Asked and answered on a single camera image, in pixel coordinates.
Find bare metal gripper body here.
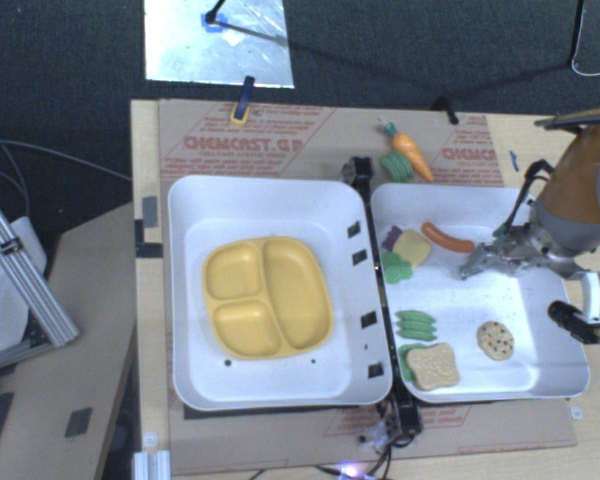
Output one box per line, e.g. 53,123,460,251
481,226,587,278

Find white plastic tray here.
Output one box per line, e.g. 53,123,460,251
369,182,592,405
166,174,394,412

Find orange sausage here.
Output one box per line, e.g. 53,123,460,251
420,221,477,255

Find yellow square toy food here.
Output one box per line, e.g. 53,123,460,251
393,228,433,270

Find green lettuce leaf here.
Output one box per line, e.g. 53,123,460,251
380,250,414,286
397,342,429,385

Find chocolate chip biscuit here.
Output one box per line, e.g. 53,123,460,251
475,320,516,362

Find green pea pods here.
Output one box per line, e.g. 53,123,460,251
395,309,438,344
378,149,416,184

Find purple grapes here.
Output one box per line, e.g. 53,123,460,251
380,224,404,252

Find thin black rod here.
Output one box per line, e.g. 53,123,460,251
358,166,407,419

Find tan bread slice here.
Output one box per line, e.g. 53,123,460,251
405,342,462,392

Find orange carrot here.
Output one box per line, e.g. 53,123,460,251
379,121,436,184

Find yellow divided plate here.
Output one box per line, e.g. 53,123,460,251
201,235,336,361

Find brown cardboard board, red print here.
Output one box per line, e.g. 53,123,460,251
157,98,579,477

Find black cylinder on white bracket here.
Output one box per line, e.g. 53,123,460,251
546,269,600,347

